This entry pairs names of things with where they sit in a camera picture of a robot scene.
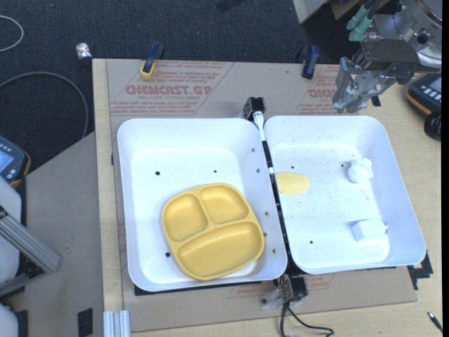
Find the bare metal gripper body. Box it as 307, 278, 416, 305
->
357, 11, 442, 84

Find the white lumpy toy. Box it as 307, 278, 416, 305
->
347, 157, 374, 184

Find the thin black and white rod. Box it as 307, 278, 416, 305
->
252, 110, 293, 277

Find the yellow oval biscuit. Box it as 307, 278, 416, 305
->
274, 171, 311, 197

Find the white plastic tray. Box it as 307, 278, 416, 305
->
262, 114, 427, 275
116, 117, 289, 292

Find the brown cardboard board red print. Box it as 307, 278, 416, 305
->
105, 58, 419, 333

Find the white carton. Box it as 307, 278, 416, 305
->
348, 218, 389, 243

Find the yellow divided plate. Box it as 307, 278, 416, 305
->
161, 182, 266, 282

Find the silver can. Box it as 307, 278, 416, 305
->
74, 42, 93, 65

